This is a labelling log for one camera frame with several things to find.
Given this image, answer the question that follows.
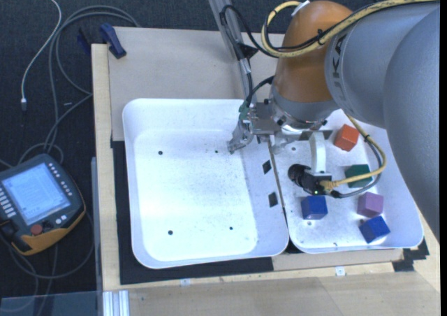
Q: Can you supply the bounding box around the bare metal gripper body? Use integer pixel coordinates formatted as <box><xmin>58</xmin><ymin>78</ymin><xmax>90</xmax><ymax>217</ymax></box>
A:
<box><xmin>247</xmin><ymin>101</ymin><xmax>333</xmax><ymax>138</ymax></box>

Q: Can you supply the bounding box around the orange cube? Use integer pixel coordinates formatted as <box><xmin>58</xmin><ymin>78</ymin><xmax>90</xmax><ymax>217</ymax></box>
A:
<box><xmin>333</xmin><ymin>123</ymin><xmax>360</xmax><ymax>152</ymax></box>

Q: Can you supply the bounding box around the blue cube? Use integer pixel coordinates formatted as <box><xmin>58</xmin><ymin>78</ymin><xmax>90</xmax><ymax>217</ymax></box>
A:
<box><xmin>358</xmin><ymin>215</ymin><xmax>391</xmax><ymax>244</ymax></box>
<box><xmin>300</xmin><ymin>194</ymin><xmax>329</xmax><ymax>221</ymax></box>

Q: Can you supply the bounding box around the white plastic tray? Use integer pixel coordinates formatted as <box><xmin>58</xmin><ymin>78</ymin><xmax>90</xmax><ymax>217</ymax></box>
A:
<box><xmin>268</xmin><ymin>108</ymin><xmax>425</xmax><ymax>254</ymax></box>
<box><xmin>122</xmin><ymin>97</ymin><xmax>291</xmax><ymax>270</ymax></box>

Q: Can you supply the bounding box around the green cube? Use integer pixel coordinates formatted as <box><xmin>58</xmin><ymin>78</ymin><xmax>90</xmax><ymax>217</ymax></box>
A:
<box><xmin>344</xmin><ymin>164</ymin><xmax>372</xmax><ymax>189</ymax></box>

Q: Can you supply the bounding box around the pale flat board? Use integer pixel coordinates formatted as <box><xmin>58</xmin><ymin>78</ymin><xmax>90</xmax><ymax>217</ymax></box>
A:
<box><xmin>106</xmin><ymin>26</ymin><xmax>406</xmax><ymax>272</ymax></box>

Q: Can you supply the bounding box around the purple cube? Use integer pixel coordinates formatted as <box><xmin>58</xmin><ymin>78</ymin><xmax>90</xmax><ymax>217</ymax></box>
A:
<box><xmin>356</xmin><ymin>191</ymin><xmax>385</xmax><ymax>219</ymax></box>

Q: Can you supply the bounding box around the black cylinder on white bracket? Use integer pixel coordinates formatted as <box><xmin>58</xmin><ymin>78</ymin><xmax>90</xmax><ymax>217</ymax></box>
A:
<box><xmin>287</xmin><ymin>130</ymin><xmax>333</xmax><ymax>196</ymax></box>

